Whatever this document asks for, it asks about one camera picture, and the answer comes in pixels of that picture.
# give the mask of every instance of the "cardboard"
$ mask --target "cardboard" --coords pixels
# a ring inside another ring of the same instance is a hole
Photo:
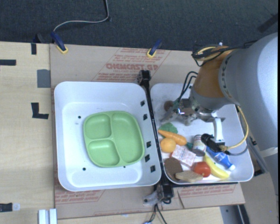
[[[92,217],[152,211],[143,205],[143,196],[153,187],[70,192],[61,187],[57,177],[54,88],[63,81],[135,82],[140,70],[150,70],[151,87],[157,83],[183,83],[189,71],[199,67],[188,51],[157,50],[154,58],[148,50],[133,48],[67,45],[62,54],[50,45],[52,133],[55,167],[55,207],[58,219]],[[243,204],[239,183],[174,188],[175,196],[163,210]]]

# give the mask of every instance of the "toy banana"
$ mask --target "toy banana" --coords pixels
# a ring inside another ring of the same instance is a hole
[[[215,177],[221,179],[225,179],[229,177],[229,174],[224,170],[220,169],[207,154],[205,154],[205,156],[203,157],[203,161],[205,161],[209,165],[210,173]]]

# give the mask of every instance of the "orange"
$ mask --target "orange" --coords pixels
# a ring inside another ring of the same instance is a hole
[[[162,139],[160,145],[164,153],[172,153],[176,148],[176,142],[172,138]]]

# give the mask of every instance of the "green plastic dish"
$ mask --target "green plastic dish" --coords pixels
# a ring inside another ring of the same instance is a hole
[[[140,127],[135,117],[127,112],[92,114],[85,119],[83,132],[88,156],[97,166],[126,166],[144,156]]]

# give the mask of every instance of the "orange carrot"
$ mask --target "orange carrot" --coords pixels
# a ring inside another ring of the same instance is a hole
[[[172,138],[174,139],[174,141],[176,142],[176,144],[178,145],[186,145],[187,144],[187,140],[185,137],[183,137],[182,135],[180,134],[177,134],[177,133],[173,133],[173,132],[170,132],[170,131],[165,131],[165,130],[161,130],[159,129],[158,130],[158,133],[163,135],[164,137],[166,138]]]

